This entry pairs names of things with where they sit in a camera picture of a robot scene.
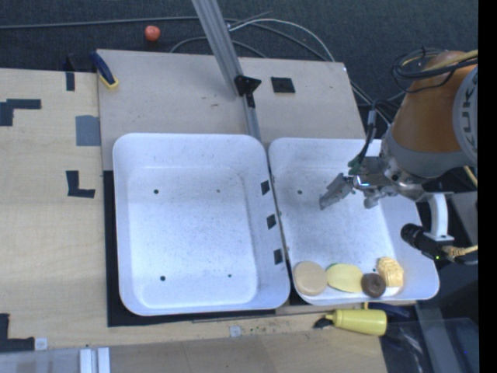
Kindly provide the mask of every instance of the black clamp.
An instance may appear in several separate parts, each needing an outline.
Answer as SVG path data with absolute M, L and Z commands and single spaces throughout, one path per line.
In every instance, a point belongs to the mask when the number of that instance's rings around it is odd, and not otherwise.
M 247 98 L 247 104 L 251 108 L 255 108 L 254 91 L 262 83 L 262 80 L 257 78 L 248 78 L 244 75 L 238 75 L 235 77 L 235 85 L 240 96 L 245 96 Z

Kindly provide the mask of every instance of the black connector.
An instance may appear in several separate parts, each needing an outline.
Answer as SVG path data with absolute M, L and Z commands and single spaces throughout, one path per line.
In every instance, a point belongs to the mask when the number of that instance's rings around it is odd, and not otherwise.
M 450 246 L 453 241 L 437 241 L 426 236 L 424 229 L 419 225 L 406 224 L 402 227 L 401 237 L 409 245 L 421 251 L 421 253 L 432 260 L 447 258 L 447 253 L 442 250 L 443 246 Z

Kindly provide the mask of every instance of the red ball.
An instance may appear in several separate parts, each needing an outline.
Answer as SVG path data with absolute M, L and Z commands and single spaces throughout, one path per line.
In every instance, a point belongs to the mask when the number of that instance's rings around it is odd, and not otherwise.
M 148 41 L 157 41 L 161 36 L 161 30 L 157 26 L 149 25 L 145 28 L 145 39 Z

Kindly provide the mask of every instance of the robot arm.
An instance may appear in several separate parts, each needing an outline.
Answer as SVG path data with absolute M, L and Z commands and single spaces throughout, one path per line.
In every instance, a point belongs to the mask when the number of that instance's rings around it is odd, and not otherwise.
M 327 186 L 326 193 L 319 197 L 319 206 L 323 210 L 357 190 L 364 195 L 365 208 L 376 206 L 382 197 L 395 195 L 416 203 L 429 202 L 430 231 L 406 225 L 401 235 L 436 258 L 441 247 L 449 250 L 454 238 L 446 233 L 445 195 L 426 192 L 422 185 L 456 167 L 478 167 L 478 52 L 429 52 L 432 57 L 423 70 L 402 72 L 405 64 L 426 54 L 407 55 L 394 66 L 397 80 L 403 76 L 413 81 L 382 138 L 379 156 L 366 156 L 374 136 L 372 110 L 363 150 L 349 162 L 349 175 L 340 173 Z

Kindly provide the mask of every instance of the white tray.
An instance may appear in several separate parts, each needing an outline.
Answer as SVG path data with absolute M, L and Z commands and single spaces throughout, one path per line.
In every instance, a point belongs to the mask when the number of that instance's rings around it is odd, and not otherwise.
M 287 300 L 290 278 L 259 141 L 126 134 L 113 146 L 113 169 L 119 291 L 130 311 L 274 309 Z
M 332 263 L 357 265 L 365 274 L 374 272 L 378 258 L 390 256 L 404 268 L 404 286 L 387 288 L 381 298 L 347 293 L 331 287 L 308 297 L 312 305 L 339 305 L 371 301 L 414 301 L 433 297 L 439 289 L 435 264 L 401 239 L 407 223 L 420 225 L 415 203 L 403 196 L 387 197 L 366 209 L 357 191 L 320 210 L 319 196 L 336 175 L 348 172 L 347 162 L 364 145 L 358 139 L 279 138 L 269 146 L 276 203 L 292 269 L 301 261 L 323 268 Z M 368 148 L 378 155 L 380 140 Z

